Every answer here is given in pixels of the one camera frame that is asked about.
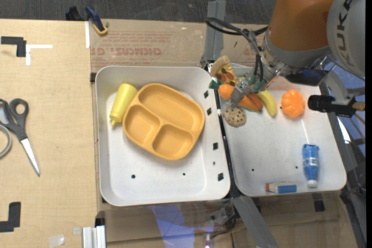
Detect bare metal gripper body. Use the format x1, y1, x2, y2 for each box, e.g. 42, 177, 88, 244
245, 52, 292, 92

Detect orange carrot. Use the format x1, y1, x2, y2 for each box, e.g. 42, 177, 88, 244
209, 79, 262, 112

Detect brown chocolate chip biscuit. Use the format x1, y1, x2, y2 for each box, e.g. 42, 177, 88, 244
223, 106, 248, 128

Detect toy pizza slice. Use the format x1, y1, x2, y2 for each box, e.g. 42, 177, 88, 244
209, 55, 240, 88

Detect yellow banana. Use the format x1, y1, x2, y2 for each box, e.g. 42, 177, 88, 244
255, 89, 278, 118

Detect orange pumpkin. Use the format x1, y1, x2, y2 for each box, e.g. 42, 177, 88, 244
280, 88, 306, 119

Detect white plastic tray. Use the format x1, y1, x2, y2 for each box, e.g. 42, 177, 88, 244
95, 65, 231, 207
215, 62, 348, 198

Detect orange divided plate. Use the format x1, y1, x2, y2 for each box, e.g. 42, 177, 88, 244
121, 82, 206, 161

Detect blue plastic bottle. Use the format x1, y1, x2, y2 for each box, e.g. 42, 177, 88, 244
302, 143, 320, 189

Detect brown cardboard board red print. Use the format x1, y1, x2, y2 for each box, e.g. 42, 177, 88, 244
88, 19, 351, 248

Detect yellow squeeze bottle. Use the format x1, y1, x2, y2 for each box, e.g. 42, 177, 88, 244
109, 82, 138, 127

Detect black cylinder on white bracket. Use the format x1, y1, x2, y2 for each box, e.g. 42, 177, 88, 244
307, 69, 357, 118

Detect grey handled scissors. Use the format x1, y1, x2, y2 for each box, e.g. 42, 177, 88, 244
0, 98, 41, 178

